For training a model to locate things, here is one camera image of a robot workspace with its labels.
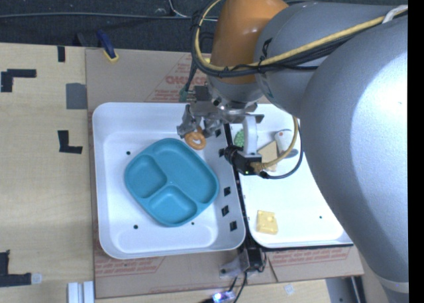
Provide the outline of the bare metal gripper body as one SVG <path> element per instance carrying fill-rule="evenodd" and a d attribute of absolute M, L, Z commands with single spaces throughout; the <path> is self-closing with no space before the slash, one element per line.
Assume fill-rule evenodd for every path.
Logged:
<path fill-rule="evenodd" d="M 242 123 L 245 117 L 253 117 L 260 123 L 264 114 L 257 112 L 254 92 L 238 93 L 237 86 L 227 85 L 221 92 L 212 85 L 195 86 L 189 93 L 189 114 L 206 121 Z"/>

